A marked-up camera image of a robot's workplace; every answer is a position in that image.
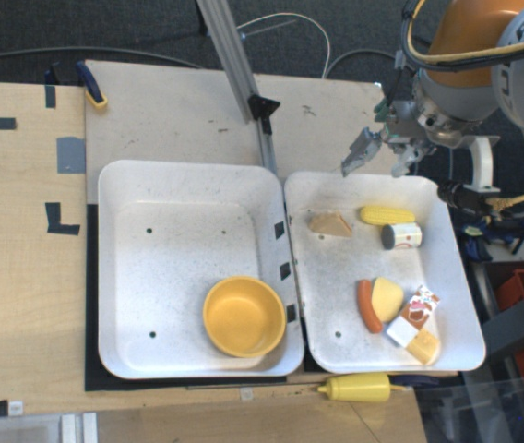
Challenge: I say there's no yellow cheese block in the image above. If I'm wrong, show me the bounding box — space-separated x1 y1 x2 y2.
405 329 442 366

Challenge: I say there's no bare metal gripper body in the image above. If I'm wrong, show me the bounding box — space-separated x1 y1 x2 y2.
380 100 474 156

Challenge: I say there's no orange sausage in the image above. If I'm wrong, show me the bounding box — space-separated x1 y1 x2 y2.
356 278 385 335

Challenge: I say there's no yellow corn cob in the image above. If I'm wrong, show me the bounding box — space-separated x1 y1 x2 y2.
359 205 417 227

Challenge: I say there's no brown and white carton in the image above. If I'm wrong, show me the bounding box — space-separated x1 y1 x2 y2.
385 284 442 348

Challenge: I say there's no yellow rounded toy fruit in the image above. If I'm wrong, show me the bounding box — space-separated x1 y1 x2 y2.
370 276 406 324

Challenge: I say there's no small white can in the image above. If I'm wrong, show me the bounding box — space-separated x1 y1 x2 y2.
379 221 423 251

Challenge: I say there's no yellow squeeze bottle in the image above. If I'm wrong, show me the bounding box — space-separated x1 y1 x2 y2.
316 372 410 404

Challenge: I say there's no black cylinder on white bracket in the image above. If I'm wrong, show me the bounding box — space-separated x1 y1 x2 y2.
436 136 503 217

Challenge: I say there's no tan bread slice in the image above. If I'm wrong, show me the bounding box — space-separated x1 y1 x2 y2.
307 210 353 239

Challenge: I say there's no yellow bowl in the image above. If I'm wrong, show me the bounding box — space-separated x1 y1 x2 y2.
202 275 288 359

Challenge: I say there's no pale flat board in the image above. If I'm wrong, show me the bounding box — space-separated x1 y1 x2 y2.
84 59 459 385

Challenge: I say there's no white plastic tray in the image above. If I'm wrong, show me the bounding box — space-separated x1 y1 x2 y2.
97 159 306 381
283 169 488 375

